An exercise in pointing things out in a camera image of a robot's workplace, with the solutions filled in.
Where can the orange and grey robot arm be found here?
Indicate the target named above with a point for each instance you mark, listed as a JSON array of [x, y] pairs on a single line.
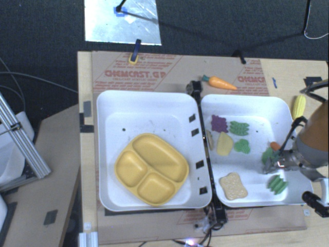
[[314, 130]]

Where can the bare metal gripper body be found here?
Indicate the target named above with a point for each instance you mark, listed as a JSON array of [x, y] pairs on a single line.
[[287, 161]]

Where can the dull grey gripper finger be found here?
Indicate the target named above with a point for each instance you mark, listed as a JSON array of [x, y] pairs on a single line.
[[273, 160], [266, 168]]

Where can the beige bread slice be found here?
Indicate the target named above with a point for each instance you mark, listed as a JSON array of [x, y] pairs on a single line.
[[233, 186]]

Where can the white plastic tray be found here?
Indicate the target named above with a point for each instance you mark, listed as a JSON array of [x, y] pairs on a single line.
[[144, 112], [257, 163]]

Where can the large orange carrot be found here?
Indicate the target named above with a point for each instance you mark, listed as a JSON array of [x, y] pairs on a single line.
[[221, 82]]

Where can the yellow cheese wedge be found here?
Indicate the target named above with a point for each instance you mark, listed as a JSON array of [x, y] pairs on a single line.
[[224, 144]]

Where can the thin black rod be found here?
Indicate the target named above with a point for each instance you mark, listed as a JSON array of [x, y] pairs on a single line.
[[204, 138]]

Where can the green pea pods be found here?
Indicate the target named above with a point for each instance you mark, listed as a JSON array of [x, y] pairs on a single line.
[[277, 184], [239, 128]]

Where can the small orange carrot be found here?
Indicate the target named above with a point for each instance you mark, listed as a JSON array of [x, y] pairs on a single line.
[[275, 145]]

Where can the brown cardboard board red print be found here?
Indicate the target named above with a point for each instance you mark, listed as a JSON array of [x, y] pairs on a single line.
[[169, 73]]

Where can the purple grapes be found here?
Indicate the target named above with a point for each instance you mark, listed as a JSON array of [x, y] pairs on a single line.
[[219, 123]]

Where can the yellow corn cob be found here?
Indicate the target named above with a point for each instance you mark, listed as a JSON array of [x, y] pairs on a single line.
[[299, 107]]

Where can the green lettuce leaf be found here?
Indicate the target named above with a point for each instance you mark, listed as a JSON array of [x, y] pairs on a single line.
[[242, 146]]

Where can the yellow divided plate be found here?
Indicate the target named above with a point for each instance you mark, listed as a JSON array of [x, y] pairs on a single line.
[[151, 168]]

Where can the black cylinder on white bracket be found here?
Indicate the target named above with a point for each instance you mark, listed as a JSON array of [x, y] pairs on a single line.
[[315, 202]]

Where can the green broccoli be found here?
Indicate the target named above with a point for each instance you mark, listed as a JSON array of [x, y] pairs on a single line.
[[267, 155]]

